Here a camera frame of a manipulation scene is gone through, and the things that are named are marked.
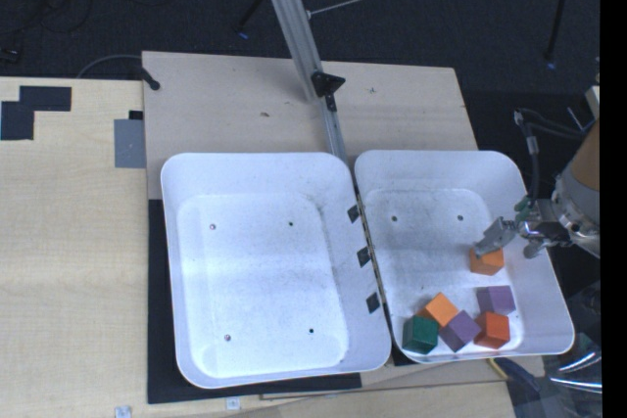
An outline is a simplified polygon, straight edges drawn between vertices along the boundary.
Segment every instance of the orange cube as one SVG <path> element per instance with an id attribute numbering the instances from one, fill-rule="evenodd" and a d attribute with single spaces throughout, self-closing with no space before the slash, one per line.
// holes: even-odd
<path id="1" fill-rule="evenodd" d="M 509 341 L 509 317 L 495 312 L 483 312 L 475 322 L 481 333 L 474 338 L 474 343 L 481 347 L 501 348 Z"/>
<path id="2" fill-rule="evenodd" d="M 494 275 L 505 266 L 503 248 L 477 257 L 474 249 L 470 250 L 470 271 L 482 275 Z"/>
<path id="3" fill-rule="evenodd" d="M 438 293 L 419 313 L 420 317 L 426 317 L 436 321 L 441 328 L 446 326 L 453 317 L 458 314 L 458 308 L 451 303 L 442 293 Z"/>

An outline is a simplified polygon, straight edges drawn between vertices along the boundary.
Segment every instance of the white plastic container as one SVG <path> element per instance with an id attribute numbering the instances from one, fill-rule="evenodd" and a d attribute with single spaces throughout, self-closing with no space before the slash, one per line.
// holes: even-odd
<path id="1" fill-rule="evenodd" d="M 162 169 L 176 360 L 215 389 L 377 369 L 403 323 L 437 293 L 478 314 L 476 289 L 511 286 L 500 350 L 440 343 L 416 362 L 562 353 L 574 339 L 546 254 L 506 246 L 506 267 L 473 274 L 468 250 L 513 218 L 520 173 L 493 152 L 373 151 L 355 174 L 390 313 L 368 260 L 348 168 L 324 153 L 180 154 Z"/>

